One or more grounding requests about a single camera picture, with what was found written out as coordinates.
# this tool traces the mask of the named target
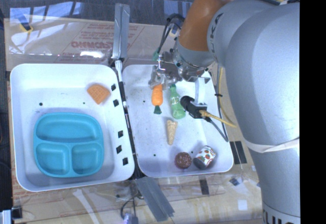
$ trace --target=ice cream cone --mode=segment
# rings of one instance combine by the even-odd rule
[[[167,121],[167,131],[168,131],[168,144],[172,145],[174,141],[175,131],[177,130],[178,122],[173,122],[171,120]]]

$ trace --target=can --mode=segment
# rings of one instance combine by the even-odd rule
[[[213,148],[205,145],[193,159],[193,163],[197,168],[204,170],[211,164],[215,157],[216,152]]]

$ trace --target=white tray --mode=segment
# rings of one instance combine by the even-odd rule
[[[193,119],[188,113],[185,118],[175,120],[169,105],[169,91],[164,91],[164,102],[160,107],[162,114],[153,113],[151,103],[152,90],[148,87],[152,65],[130,65],[123,70],[125,94],[128,113],[138,163],[142,172],[149,177],[172,177],[221,173],[233,166],[233,155],[230,143],[227,143],[214,126],[202,119]],[[208,72],[203,76],[210,77]],[[181,81],[176,84],[177,92],[182,97],[195,97],[195,83]],[[208,111],[218,114],[216,96],[212,80],[205,85],[205,103]],[[167,142],[167,119],[178,121],[174,143]],[[222,129],[220,121],[213,121]],[[177,168],[174,158],[179,152],[188,152],[192,158],[204,145],[211,146],[217,156],[211,165],[200,170],[192,163],[185,170]]]
[[[12,70],[10,83],[16,174],[24,189],[71,188],[122,181],[132,175],[134,160],[128,129],[117,77],[111,68],[104,65],[22,64]],[[86,91],[93,83],[99,83],[111,92],[110,97],[99,105]],[[119,105],[114,106],[113,100],[118,100]],[[38,169],[33,154],[34,125],[42,115],[54,112],[84,113],[100,123],[104,162],[97,173],[86,177],[55,178]],[[119,131],[123,131],[123,136],[118,137]],[[116,148],[120,145],[122,151],[117,153]]]

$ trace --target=green bottle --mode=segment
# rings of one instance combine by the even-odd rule
[[[185,117],[185,110],[180,104],[180,96],[177,93],[175,84],[170,86],[170,104],[172,109],[172,115],[175,119],[181,119]]]

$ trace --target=brown ball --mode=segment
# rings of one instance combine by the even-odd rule
[[[180,169],[187,169],[192,163],[192,158],[188,153],[181,152],[175,156],[174,163]]]

